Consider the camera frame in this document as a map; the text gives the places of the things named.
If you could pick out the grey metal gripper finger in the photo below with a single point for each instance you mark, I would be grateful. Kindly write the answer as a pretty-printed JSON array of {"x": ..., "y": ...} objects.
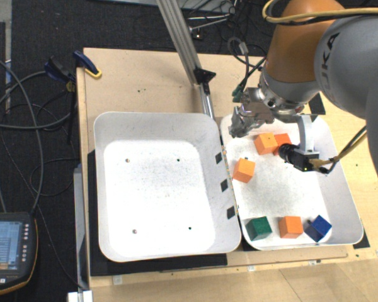
[
  {"x": 250, "y": 127},
  {"x": 234, "y": 124}
]

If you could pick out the green cube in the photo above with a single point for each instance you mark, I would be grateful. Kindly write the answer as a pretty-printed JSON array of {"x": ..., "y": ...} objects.
[{"x": 259, "y": 228}]

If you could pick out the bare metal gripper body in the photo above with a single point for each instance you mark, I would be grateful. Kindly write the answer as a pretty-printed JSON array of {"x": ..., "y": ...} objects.
[{"x": 258, "y": 107}]

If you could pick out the white plastic tray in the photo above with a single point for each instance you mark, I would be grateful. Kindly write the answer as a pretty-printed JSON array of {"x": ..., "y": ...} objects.
[
  {"x": 280, "y": 193},
  {"x": 160, "y": 187}
]

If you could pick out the orange cube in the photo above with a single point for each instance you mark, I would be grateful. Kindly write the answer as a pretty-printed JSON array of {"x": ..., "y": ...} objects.
[
  {"x": 265, "y": 143},
  {"x": 244, "y": 170},
  {"x": 290, "y": 227},
  {"x": 282, "y": 139}
]

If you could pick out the pale wood board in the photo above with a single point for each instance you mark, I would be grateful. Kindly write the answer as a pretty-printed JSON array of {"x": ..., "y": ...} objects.
[{"x": 145, "y": 83}]

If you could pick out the black cylinder on white bracket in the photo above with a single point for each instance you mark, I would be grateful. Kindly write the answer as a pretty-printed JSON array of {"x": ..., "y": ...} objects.
[{"x": 304, "y": 160}]

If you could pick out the blue cube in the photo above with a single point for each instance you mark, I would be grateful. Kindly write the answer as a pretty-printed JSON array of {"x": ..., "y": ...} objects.
[{"x": 318, "y": 228}]

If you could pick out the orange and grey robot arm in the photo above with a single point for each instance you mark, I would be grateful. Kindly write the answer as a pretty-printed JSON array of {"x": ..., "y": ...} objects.
[{"x": 343, "y": 61}]

